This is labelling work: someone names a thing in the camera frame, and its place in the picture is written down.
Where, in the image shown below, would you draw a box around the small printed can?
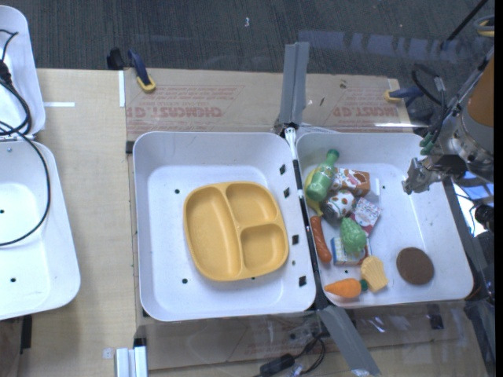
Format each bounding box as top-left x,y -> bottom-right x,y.
322,189 -> 357,224

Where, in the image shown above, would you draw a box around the black cable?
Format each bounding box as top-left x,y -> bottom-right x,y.
0,29 -> 53,248

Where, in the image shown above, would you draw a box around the yellow biscuit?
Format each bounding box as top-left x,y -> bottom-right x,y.
360,254 -> 390,294

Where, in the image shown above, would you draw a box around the orange printed carton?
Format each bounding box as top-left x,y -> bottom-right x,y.
332,167 -> 372,198

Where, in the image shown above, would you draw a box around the brown cardboard board, red print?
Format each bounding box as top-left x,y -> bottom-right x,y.
123,67 -> 485,371

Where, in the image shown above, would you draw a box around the orange carrot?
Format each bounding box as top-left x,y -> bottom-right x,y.
323,277 -> 369,301

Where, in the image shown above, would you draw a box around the blue and white carton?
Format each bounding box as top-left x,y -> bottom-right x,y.
330,236 -> 373,267

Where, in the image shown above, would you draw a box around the orange sausage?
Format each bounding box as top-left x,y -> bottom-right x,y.
309,214 -> 333,264

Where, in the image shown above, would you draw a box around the white and red packet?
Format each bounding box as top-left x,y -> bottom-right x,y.
349,196 -> 383,237

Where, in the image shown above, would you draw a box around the white plastic tray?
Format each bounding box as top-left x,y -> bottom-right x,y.
0,5 -> 47,141
132,130 -> 318,323
295,131 -> 475,309
0,137 -> 82,322

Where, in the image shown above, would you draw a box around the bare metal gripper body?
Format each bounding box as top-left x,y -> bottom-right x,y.
426,130 -> 495,179

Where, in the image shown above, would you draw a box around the green grapes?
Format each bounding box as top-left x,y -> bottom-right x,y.
340,216 -> 368,256

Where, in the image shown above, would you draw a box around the green bottle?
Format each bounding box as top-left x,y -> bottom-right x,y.
305,148 -> 341,203

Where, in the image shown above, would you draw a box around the black block with thin wires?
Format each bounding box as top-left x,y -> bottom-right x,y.
259,353 -> 296,377

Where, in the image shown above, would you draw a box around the brown round biscuit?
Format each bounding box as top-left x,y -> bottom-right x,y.
395,246 -> 435,285

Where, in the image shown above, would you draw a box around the black cylinder on white bracket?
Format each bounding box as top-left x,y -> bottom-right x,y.
473,203 -> 495,233

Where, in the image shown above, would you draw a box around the yellow divided plate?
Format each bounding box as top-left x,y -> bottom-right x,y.
182,181 -> 291,283

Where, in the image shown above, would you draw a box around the yellow banana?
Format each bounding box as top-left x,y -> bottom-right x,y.
304,168 -> 325,218

